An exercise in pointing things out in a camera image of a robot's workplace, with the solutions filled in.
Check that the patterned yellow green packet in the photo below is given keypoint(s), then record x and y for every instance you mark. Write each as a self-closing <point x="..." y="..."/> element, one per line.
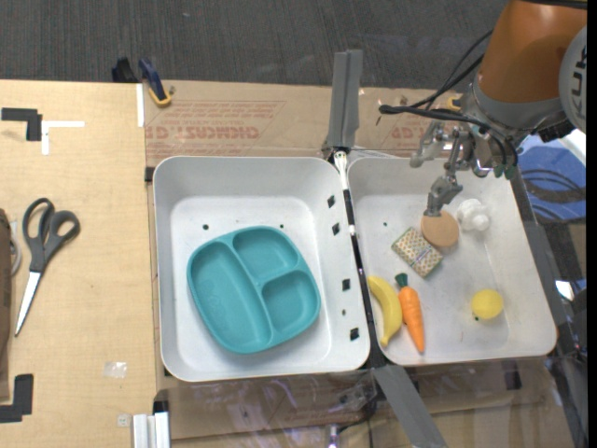
<point x="416" y="251"/>

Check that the yellow lemon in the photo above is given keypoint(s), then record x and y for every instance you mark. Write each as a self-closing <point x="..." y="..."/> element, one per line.
<point x="487" y="303"/>

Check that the black cylinder on white bracket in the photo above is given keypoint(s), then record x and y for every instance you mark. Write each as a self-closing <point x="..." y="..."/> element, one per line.
<point x="555" y="130"/>

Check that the white lumpy toy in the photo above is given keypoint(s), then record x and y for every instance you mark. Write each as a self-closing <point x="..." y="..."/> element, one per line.
<point x="473" y="215"/>

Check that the brown fabric pouch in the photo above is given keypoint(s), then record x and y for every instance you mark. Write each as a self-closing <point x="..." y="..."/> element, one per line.
<point x="4" y="297"/>

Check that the yellow banana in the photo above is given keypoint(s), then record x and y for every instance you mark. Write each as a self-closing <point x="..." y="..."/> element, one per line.
<point x="392" y="308"/>

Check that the brown cardboard board red print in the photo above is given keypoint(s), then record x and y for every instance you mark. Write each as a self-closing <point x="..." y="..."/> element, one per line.
<point x="242" y="124"/>

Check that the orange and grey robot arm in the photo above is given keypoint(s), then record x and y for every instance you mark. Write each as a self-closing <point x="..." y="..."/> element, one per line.
<point x="522" y="49"/>

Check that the tan round biscuit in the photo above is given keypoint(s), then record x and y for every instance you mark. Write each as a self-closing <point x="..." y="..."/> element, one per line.
<point x="442" y="231"/>

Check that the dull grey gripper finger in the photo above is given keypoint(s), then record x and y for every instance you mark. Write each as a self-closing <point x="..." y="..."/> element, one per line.
<point x="431" y="140"/>
<point x="440" y="191"/>

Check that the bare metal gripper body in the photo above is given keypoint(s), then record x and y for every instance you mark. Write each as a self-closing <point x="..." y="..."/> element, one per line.
<point x="487" y="152"/>

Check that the orange carrot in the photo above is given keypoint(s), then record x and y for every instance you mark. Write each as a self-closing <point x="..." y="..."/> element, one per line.
<point x="412" y="315"/>

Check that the white plastic tray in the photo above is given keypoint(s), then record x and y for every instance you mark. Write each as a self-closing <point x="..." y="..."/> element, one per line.
<point x="466" y="339"/>
<point x="242" y="189"/>

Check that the teal divided plate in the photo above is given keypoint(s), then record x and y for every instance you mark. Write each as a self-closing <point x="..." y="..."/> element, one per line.
<point x="224" y="292"/>

